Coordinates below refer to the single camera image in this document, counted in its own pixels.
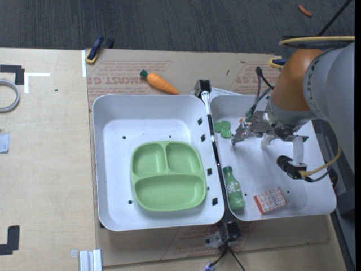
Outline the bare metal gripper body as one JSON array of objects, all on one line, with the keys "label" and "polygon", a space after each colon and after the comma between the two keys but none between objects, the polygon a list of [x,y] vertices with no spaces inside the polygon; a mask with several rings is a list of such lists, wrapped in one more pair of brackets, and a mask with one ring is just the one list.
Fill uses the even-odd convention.
[{"label": "bare metal gripper body", "polygon": [[250,117],[250,130],[258,138],[264,135],[281,138],[281,126],[281,120],[271,111],[255,111]]}]

